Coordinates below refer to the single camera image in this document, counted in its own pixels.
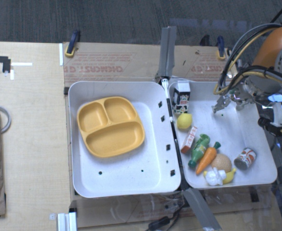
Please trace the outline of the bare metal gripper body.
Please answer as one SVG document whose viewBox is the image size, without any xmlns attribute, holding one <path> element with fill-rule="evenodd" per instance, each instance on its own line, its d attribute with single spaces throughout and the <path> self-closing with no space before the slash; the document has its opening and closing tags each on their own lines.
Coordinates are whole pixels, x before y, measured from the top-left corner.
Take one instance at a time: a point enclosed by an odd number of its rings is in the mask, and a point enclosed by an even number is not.
<svg viewBox="0 0 282 231">
<path fill-rule="evenodd" d="M 239 83 L 229 91 L 231 100 L 236 104 L 256 103 L 255 96 L 251 93 L 250 86 L 245 83 Z"/>
</svg>

